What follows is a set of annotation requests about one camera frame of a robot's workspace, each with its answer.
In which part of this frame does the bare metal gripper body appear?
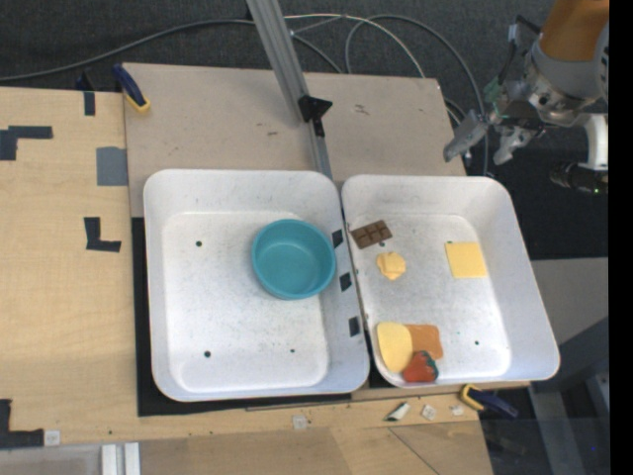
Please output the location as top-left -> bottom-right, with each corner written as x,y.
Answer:
488,79 -> 609,134

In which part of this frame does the yellow square cheese slice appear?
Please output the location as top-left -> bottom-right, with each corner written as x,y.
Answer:
443,239 -> 491,281

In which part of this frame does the brown chocolate bar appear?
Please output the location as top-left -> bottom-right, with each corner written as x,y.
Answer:
349,219 -> 395,251

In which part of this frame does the yellow shell-shaped toy food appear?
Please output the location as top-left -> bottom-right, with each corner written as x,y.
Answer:
375,250 -> 408,282

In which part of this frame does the white plastic tray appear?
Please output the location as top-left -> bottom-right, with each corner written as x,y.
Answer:
142,167 -> 372,404
339,173 -> 562,390

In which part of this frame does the orange bread slice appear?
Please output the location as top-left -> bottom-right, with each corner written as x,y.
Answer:
405,323 -> 445,362

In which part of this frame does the teal bowl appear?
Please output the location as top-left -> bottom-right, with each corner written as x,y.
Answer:
249,218 -> 338,302

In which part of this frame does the yellow oval slice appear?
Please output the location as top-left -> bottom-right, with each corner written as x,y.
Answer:
375,320 -> 414,374

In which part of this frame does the red strawberry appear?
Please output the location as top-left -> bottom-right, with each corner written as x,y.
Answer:
401,349 -> 441,385

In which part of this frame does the pale wood board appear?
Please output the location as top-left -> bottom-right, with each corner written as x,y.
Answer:
121,61 -> 533,418

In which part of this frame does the small white and green scrap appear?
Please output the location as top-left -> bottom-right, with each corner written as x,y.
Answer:
384,401 -> 412,423

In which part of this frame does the black cylinder on white bracket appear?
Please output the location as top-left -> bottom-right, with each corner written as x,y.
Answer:
549,113 -> 610,197

